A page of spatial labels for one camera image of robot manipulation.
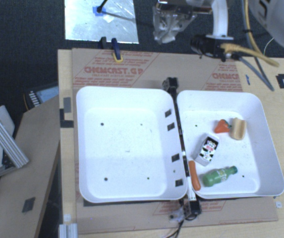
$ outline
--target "silver reflective sheet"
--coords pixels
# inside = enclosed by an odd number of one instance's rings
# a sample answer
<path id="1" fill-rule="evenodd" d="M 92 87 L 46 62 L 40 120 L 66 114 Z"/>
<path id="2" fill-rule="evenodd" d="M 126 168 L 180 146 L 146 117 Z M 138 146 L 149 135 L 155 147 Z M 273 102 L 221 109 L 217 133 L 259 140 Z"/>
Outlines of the silver reflective sheet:
<path id="1" fill-rule="evenodd" d="M 99 41 L 106 36 L 110 42 L 138 44 L 133 0 L 108 0 L 105 12 L 96 14 L 103 0 L 64 0 L 65 38 L 67 40 Z"/>

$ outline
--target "white tray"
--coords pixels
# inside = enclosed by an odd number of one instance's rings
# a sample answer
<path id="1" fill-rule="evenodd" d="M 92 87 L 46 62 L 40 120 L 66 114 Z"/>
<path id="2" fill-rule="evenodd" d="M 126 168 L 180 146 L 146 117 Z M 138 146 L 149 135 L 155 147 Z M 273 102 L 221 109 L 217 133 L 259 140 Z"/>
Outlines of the white tray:
<path id="1" fill-rule="evenodd" d="M 167 92 L 89 86 L 79 90 L 76 101 L 79 186 L 86 200 L 175 200 L 185 195 L 174 105 Z"/>
<path id="2" fill-rule="evenodd" d="M 212 187 L 201 186 L 196 193 L 207 199 L 274 196 L 284 191 L 284 178 L 268 129 L 261 101 L 253 94 L 211 91 L 183 91 L 177 98 L 185 150 L 195 158 L 206 133 L 221 119 L 231 124 L 237 117 L 247 121 L 243 140 L 229 133 L 216 134 L 220 141 L 207 166 L 196 163 L 200 183 L 202 176 L 215 169 L 236 166 L 238 173 Z"/>

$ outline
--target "tray with objects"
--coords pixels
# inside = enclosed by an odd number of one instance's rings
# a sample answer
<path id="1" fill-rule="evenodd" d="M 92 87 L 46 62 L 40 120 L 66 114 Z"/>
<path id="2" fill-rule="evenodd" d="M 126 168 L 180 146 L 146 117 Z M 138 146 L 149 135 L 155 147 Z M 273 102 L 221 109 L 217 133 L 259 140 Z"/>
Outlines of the tray with objects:
<path id="1" fill-rule="evenodd" d="M 215 199 L 284 191 L 256 96 L 182 91 L 177 105 L 186 157 L 195 160 L 201 184 L 197 195 Z M 167 92 L 88 86 L 78 91 L 76 109 L 79 187 L 86 200 L 176 200 L 192 188 L 175 105 Z M 219 122 L 225 129 L 217 129 Z"/>

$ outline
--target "orange sausage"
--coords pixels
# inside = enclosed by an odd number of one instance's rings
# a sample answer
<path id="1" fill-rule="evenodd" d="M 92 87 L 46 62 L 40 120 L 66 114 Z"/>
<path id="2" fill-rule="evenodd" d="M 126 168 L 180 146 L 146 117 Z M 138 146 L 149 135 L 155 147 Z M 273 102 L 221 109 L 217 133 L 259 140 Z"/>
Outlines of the orange sausage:
<path id="1" fill-rule="evenodd" d="M 201 185 L 197 176 L 197 171 L 196 171 L 196 164 L 193 160 L 188 162 L 189 165 L 189 171 L 191 175 L 191 183 L 193 188 L 198 191 L 201 189 Z"/>

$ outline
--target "toy bottle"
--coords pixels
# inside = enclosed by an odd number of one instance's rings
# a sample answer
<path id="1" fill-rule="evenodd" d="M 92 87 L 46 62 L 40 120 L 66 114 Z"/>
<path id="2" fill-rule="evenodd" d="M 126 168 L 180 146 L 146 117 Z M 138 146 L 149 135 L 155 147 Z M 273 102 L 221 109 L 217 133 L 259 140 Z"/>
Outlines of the toy bottle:
<path id="1" fill-rule="evenodd" d="M 205 174 L 202 177 L 202 181 L 206 187 L 211 187 L 216 183 L 220 183 L 222 181 L 227 180 L 229 175 L 234 175 L 236 173 L 237 173 L 237 168 L 235 166 L 227 169 L 218 169 L 216 171 L 212 171 L 211 173 Z"/>

